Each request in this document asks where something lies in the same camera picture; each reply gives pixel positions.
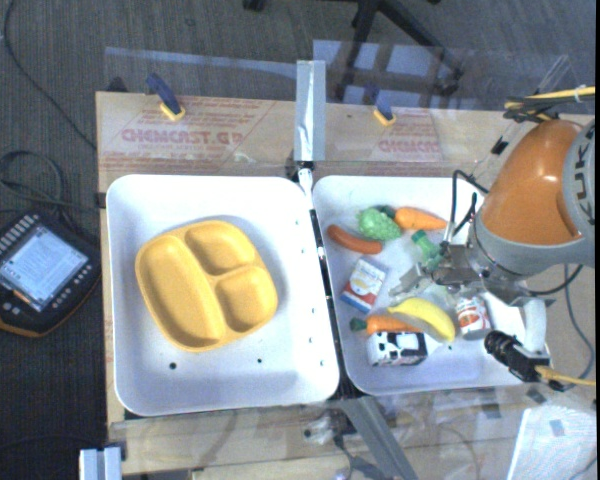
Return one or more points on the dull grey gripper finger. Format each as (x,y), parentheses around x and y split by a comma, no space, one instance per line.
(405,284)
(422,270)

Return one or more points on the yellow banana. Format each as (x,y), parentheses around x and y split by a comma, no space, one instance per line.
(427,315)

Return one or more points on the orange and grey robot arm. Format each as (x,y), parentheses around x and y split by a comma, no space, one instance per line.
(530,203)

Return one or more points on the clear bottle with green cap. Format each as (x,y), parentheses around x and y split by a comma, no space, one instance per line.
(425,245)

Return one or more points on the red sausage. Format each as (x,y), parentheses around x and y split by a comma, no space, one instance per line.
(355,240)

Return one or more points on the red and white can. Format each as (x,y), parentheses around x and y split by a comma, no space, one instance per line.
(472,318)

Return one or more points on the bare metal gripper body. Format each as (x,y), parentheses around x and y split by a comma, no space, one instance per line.
(462,268)

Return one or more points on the white blue and red carton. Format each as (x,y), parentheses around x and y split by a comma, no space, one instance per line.
(364,284)

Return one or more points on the green grapes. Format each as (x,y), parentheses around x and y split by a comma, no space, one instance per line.
(377,224)

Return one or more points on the black cylinder on white bracket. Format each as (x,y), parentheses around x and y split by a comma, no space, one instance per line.
(515,353)

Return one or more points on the black and white cow carton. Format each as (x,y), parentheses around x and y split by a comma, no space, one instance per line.
(397,349)

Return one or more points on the white plastic tray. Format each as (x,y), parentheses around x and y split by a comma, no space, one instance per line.
(280,368)
(430,373)

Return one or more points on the yellow divided plate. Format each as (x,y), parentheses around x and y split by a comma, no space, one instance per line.
(205,283)

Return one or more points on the brown cardboard board red print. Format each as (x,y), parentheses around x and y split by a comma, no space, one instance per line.
(205,133)

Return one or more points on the orange carrot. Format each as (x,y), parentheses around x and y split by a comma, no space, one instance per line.
(420,219)
(387,324)

